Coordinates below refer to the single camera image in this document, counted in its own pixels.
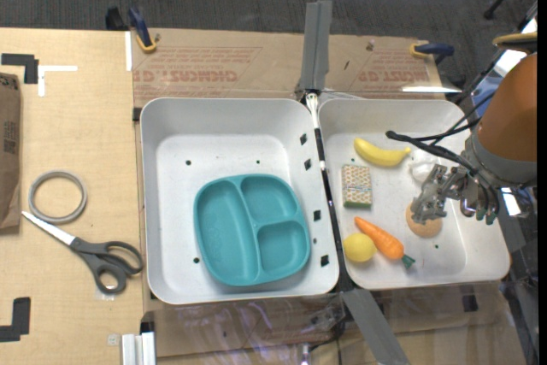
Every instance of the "scissors blade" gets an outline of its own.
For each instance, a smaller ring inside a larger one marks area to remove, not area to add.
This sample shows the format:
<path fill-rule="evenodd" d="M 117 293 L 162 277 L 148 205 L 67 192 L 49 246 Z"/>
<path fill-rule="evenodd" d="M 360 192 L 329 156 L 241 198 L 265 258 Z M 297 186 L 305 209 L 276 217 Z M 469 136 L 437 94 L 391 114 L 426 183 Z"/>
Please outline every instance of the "scissors blade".
<path fill-rule="evenodd" d="M 68 246 L 70 246 L 72 241 L 76 239 L 76 237 L 73 236 L 72 234 L 68 234 L 67 232 L 63 231 L 61 228 L 57 228 L 56 226 L 51 225 L 50 223 L 46 221 L 42 221 L 41 219 L 37 218 L 35 215 L 31 215 L 30 213 L 26 211 L 22 211 L 21 213 L 34 225 L 37 225 L 38 227 L 42 228 L 42 230 L 51 234 L 51 236 L 53 236 L 54 238 L 58 238 L 59 240 L 61 240 L 61 242 L 63 242 L 64 244 Z"/>

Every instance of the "round wooden disc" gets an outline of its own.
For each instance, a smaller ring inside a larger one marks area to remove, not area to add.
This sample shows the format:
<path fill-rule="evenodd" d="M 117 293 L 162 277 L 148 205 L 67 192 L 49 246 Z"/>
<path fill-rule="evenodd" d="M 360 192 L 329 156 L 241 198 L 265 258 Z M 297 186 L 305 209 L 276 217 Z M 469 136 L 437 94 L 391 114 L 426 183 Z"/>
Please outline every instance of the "round wooden disc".
<path fill-rule="evenodd" d="M 415 222 L 412 219 L 410 204 L 405 211 L 405 217 L 412 233 L 420 236 L 421 238 L 432 238 L 434 236 L 437 236 L 440 233 L 441 228 L 443 227 L 443 220 L 441 218 L 427 219 L 425 224 L 419 224 L 418 222 Z"/>

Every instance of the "toy banana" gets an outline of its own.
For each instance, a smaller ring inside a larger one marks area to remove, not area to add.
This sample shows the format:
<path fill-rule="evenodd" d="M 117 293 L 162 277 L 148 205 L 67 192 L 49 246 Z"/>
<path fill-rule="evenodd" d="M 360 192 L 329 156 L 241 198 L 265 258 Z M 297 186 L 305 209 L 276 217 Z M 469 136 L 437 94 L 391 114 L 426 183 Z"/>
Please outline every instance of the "toy banana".
<path fill-rule="evenodd" d="M 378 166 L 385 167 L 396 166 L 411 151 L 408 146 L 403 150 L 383 150 L 367 140 L 358 137 L 353 141 L 353 146 L 361 158 Z"/>

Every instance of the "yellow ball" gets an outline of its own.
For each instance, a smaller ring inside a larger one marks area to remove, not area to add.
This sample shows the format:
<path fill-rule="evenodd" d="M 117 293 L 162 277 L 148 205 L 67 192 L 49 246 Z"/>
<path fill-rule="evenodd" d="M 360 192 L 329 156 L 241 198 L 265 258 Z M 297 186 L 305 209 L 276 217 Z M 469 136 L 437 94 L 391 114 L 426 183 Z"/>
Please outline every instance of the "yellow ball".
<path fill-rule="evenodd" d="M 366 262 L 377 251 L 373 240 L 363 233 L 353 233 L 342 242 L 345 256 L 353 262 Z"/>

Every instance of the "scissors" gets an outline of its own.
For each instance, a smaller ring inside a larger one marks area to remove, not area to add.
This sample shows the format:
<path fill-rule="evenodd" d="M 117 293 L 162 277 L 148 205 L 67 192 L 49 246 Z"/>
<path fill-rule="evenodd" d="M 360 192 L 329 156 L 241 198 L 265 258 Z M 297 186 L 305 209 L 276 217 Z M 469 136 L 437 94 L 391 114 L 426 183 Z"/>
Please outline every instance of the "scissors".
<path fill-rule="evenodd" d="M 130 244 L 113 240 L 101 244 L 90 244 L 81 238 L 63 231 L 46 221 L 42 221 L 36 216 L 23 211 L 21 212 L 30 222 L 42 228 L 54 238 L 59 239 L 67 245 L 72 251 L 82 257 L 91 269 L 95 278 L 95 283 L 99 290 L 106 294 L 122 292 L 126 288 L 126 277 L 128 275 L 138 274 L 143 270 L 143 258 L 137 249 Z M 129 263 L 124 257 L 113 254 L 111 250 L 125 250 L 133 255 L 132 259 L 136 263 Z M 116 280 L 115 286 L 107 286 L 101 279 L 101 275 L 110 274 Z"/>

